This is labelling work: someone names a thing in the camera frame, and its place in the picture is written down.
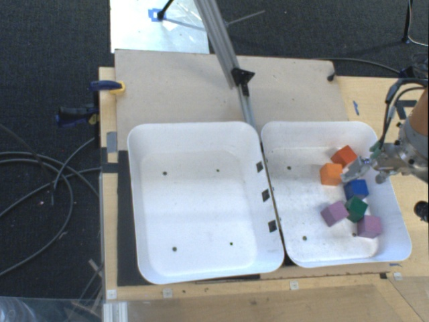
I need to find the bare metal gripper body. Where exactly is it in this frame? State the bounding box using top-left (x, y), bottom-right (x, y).
top-left (364, 141), bottom-right (429, 185)

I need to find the blue cube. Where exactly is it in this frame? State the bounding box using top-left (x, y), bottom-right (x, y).
top-left (343, 178), bottom-right (370, 201)

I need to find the red cube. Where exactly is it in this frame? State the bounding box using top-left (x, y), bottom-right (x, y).
top-left (330, 145), bottom-right (359, 168)

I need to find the orange cube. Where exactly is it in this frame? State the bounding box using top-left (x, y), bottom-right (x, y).
top-left (318, 162), bottom-right (344, 186)

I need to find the green cube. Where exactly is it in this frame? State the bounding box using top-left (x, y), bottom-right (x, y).
top-left (345, 195), bottom-right (369, 223)

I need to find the purple cube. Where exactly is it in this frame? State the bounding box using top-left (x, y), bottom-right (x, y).
top-left (356, 215), bottom-right (383, 239)
top-left (320, 200), bottom-right (351, 228)

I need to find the white plastic tray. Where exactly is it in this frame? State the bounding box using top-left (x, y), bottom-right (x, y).
top-left (260, 120), bottom-right (413, 269)
top-left (127, 121), bottom-right (286, 286)

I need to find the thin black rod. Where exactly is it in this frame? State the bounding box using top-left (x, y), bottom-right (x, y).
top-left (259, 138), bottom-right (286, 250)

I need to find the pale flat board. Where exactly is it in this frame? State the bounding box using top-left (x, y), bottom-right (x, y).
top-left (113, 48), bottom-right (391, 280)

